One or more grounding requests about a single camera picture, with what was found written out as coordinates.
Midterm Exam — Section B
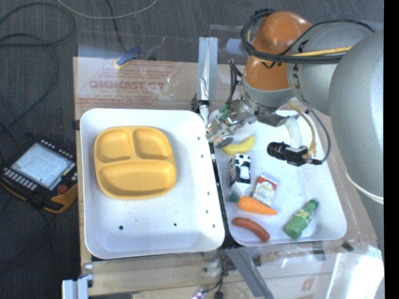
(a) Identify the red and white packet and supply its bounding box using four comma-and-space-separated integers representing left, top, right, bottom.
251, 174, 279, 208

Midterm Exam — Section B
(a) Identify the white plastic tray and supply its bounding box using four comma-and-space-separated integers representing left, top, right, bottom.
79, 107, 226, 260
208, 109, 348, 248

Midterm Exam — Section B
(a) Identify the orange carrot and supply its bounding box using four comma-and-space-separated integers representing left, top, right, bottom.
229, 193, 279, 216

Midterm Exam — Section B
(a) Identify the black and white carton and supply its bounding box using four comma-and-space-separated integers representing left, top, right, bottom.
229, 153, 252, 197

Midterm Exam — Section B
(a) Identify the yellow divided plate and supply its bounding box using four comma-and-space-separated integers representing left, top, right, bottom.
93, 125, 178, 201

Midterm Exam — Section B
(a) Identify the green bottle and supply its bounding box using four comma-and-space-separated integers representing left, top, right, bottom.
282, 199, 320, 240

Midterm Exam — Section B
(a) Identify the brown cardboard board, red print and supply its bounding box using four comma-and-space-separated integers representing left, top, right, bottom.
72, 56, 380, 296

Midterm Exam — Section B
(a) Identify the brown sausage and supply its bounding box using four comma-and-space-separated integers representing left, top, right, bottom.
232, 217, 271, 243

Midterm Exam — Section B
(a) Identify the black cylinder on white bracket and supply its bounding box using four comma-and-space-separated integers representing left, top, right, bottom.
266, 118, 310, 168

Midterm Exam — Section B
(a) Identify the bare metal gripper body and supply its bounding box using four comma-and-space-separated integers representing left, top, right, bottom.
221, 97, 282, 134

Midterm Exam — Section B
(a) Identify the yellow banana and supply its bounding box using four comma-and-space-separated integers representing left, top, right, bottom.
221, 135, 257, 156

